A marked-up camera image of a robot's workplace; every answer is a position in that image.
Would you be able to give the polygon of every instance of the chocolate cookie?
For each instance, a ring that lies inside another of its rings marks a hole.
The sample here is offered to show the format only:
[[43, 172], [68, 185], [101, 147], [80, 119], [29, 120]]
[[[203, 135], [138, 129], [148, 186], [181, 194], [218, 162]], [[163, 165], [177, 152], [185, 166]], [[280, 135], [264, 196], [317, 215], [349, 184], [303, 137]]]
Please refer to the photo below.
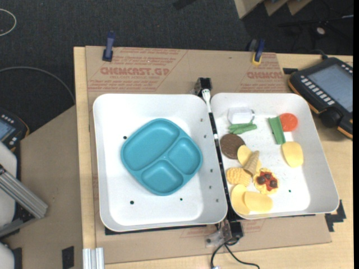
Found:
[[219, 141], [222, 153], [229, 159], [237, 159], [237, 151], [240, 146], [245, 145], [243, 139], [236, 134], [227, 133]]

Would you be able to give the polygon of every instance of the black connector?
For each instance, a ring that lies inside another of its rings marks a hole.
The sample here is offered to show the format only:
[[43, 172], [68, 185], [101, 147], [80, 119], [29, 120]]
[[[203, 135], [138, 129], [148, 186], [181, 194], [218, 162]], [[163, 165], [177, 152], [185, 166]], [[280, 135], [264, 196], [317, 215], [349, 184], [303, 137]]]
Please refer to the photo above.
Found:
[[211, 82], [211, 78], [198, 78], [197, 82], [195, 84], [195, 95], [199, 96], [200, 98], [202, 97], [202, 90], [207, 89], [207, 90], [211, 90], [212, 89], [212, 82]]

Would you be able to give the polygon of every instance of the clamp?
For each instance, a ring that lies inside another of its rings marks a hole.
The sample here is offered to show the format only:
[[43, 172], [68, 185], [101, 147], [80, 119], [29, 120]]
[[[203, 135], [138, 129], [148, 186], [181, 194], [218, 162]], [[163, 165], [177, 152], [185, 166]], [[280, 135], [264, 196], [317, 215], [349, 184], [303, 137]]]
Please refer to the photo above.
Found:
[[114, 31], [109, 31], [107, 34], [107, 43], [106, 43], [106, 49], [103, 51], [102, 60], [106, 62], [112, 61], [112, 55], [113, 55], [113, 43], [114, 43], [115, 34]]
[[262, 62], [262, 54], [264, 51], [264, 40], [260, 39], [257, 43], [257, 40], [253, 39], [249, 42], [246, 48], [247, 51], [254, 52], [252, 56], [252, 64], [259, 66]]

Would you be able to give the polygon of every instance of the cardboard sheet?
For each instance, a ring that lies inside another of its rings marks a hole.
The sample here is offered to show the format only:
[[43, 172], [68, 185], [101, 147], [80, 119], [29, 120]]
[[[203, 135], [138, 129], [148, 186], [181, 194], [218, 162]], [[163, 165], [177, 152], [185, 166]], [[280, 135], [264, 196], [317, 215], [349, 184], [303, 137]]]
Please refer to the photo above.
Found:
[[[112, 62], [102, 61], [104, 47], [86, 47], [96, 245], [106, 264], [211, 254], [205, 239], [214, 225], [106, 235], [99, 214], [99, 193], [92, 106], [108, 92], [190, 94], [199, 77], [210, 77], [219, 92], [290, 92], [274, 53], [251, 63], [252, 53], [182, 49], [114, 48]], [[330, 242], [324, 215], [244, 220], [245, 237], [234, 251]]]

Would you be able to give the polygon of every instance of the green celery stick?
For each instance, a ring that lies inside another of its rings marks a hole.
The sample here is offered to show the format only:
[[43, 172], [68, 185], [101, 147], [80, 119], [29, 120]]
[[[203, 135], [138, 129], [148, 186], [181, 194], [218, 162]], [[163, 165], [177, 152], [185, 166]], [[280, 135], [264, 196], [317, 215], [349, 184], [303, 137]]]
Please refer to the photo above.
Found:
[[279, 117], [269, 118], [268, 121], [269, 121], [271, 130], [273, 131], [273, 134], [274, 134], [275, 141], [276, 141], [277, 145], [284, 144], [286, 142], [286, 138], [284, 136], [284, 132], [283, 132], [282, 124], [280, 122], [280, 118]]

